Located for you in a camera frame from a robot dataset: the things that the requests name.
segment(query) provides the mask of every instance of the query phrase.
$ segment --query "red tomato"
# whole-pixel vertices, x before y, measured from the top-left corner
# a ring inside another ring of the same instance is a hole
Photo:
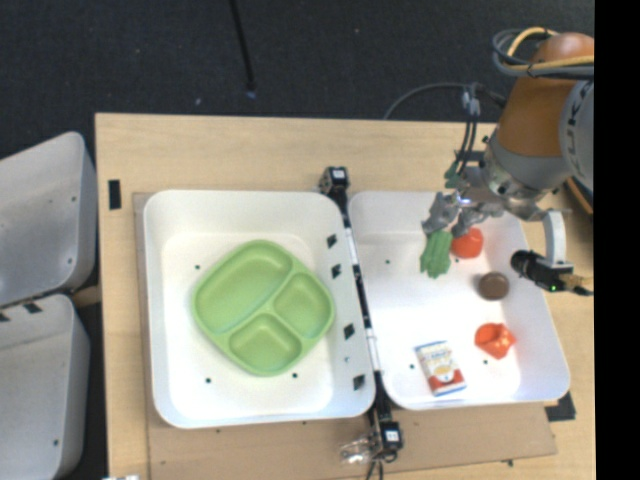
[[[480,229],[472,227],[466,235],[454,238],[451,252],[458,258],[476,258],[482,252],[484,237]]]

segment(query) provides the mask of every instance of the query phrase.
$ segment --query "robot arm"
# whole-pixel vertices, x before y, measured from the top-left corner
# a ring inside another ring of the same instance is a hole
[[[517,48],[530,40],[541,41],[533,56],[516,58]],[[449,173],[447,185],[455,191],[438,196],[423,230],[428,240],[457,217],[452,234],[459,237],[504,211],[542,221],[546,256],[519,251],[513,268],[546,290],[590,295],[564,258],[561,212],[542,210],[538,202],[572,176],[593,190],[594,40],[531,28],[502,32],[493,44],[496,66],[517,80],[477,162],[468,162],[470,151],[458,154],[464,162]]]

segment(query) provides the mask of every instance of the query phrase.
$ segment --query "small product package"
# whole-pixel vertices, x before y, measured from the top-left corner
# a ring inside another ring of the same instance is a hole
[[[446,341],[434,341],[415,348],[422,370],[434,396],[466,387],[462,372]]]

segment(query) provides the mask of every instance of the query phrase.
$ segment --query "red object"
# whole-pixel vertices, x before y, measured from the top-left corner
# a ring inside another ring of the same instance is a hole
[[[476,331],[476,345],[496,359],[506,356],[515,342],[515,337],[504,324],[484,324]]]
[[[472,227],[466,235],[451,241],[451,252],[458,258],[476,258],[482,252],[484,237],[480,229]]]

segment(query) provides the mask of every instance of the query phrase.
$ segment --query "brown round object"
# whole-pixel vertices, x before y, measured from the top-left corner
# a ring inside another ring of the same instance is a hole
[[[484,299],[500,300],[509,293],[509,280],[500,272],[489,272],[480,278],[478,290]]]

